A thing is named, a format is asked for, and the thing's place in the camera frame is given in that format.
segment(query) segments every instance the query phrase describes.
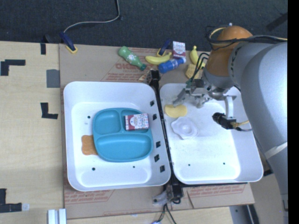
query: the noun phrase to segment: cardboard box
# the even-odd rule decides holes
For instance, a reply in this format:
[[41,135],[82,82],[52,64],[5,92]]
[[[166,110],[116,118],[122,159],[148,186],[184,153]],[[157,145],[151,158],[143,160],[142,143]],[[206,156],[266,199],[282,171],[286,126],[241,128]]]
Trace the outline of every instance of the cardboard box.
[[[144,57],[155,56],[157,49],[129,48],[137,54],[141,62],[147,64],[144,71],[128,64],[118,56],[119,47],[76,45],[78,52],[71,54],[65,45],[59,45],[60,84],[62,109],[62,140],[64,153],[64,207],[67,218],[101,217],[123,214],[160,212],[162,207],[154,206],[152,197],[163,191],[162,186],[80,192],[73,189],[67,180],[66,150],[64,132],[64,87],[73,81],[115,81],[140,82],[139,78],[157,66],[148,64]],[[190,63],[189,52],[186,64]],[[183,83],[187,80],[187,65],[163,74],[160,86],[168,82]],[[230,205],[253,204],[254,198],[250,185],[228,184],[184,188],[180,204],[171,204],[171,210],[222,207]]]

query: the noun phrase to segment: white tape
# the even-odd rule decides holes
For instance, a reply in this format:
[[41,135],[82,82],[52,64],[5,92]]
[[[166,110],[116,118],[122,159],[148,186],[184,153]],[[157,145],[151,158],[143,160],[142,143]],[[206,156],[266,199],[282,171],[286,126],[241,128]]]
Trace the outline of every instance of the white tape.
[[279,145],[279,146],[273,147],[270,150],[268,150],[265,153],[265,158],[269,159],[269,158],[273,157],[274,155],[278,154],[280,151],[284,150],[286,147],[288,147],[288,141],[281,144],[281,145]]

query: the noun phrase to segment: banana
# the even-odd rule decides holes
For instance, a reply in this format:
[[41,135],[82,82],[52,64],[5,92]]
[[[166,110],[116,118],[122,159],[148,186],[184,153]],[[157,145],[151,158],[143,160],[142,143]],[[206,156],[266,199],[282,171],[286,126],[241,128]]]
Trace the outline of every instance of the banana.
[[[190,51],[190,59],[192,61],[192,64],[196,65],[197,61],[198,61],[198,55],[197,55],[197,50],[196,50],[196,46],[193,46],[193,50]],[[204,67],[206,65],[205,62],[202,62],[201,67]]]
[[152,65],[159,65],[161,63],[167,62],[170,59],[170,56],[171,56],[171,52],[169,52],[167,55],[160,56],[160,57],[146,56],[145,60]]

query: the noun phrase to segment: small box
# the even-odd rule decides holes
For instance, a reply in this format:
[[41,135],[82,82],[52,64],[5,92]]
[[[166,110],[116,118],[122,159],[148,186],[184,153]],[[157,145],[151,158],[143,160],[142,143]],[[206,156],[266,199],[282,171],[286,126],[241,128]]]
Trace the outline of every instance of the small box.
[[173,42],[172,45],[172,56],[175,59],[186,57],[186,47],[183,42]]
[[149,117],[147,113],[126,115],[125,121],[126,130],[138,130],[149,128]]

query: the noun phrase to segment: black fabric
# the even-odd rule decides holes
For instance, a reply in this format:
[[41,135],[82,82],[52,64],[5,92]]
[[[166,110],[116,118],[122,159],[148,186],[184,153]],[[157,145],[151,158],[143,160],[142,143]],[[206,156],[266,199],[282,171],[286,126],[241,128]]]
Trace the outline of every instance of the black fabric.
[[[75,44],[159,48],[167,38],[210,50],[206,26],[239,25],[254,35],[287,38],[288,0],[119,0],[122,20],[79,25],[66,33]],[[80,21],[117,15],[114,0],[0,0],[0,40],[59,43],[59,32]]]

